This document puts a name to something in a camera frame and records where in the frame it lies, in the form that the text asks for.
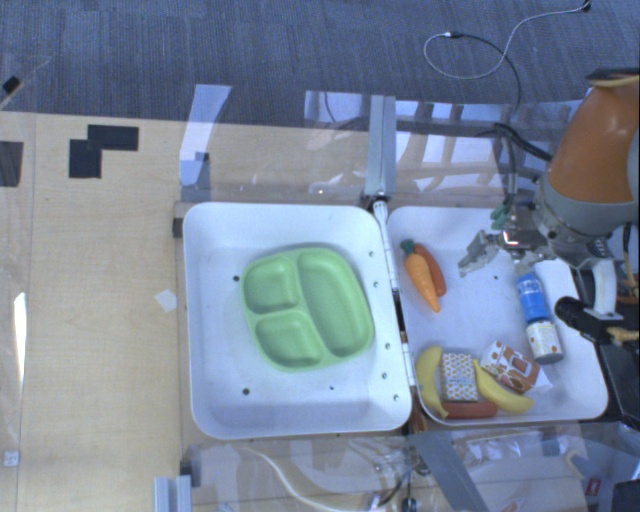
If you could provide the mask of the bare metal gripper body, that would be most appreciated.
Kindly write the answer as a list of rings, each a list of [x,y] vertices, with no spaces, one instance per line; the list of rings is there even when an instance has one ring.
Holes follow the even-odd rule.
[[[498,245],[516,261],[552,260],[546,238],[533,222],[529,207],[512,207],[498,235]]]

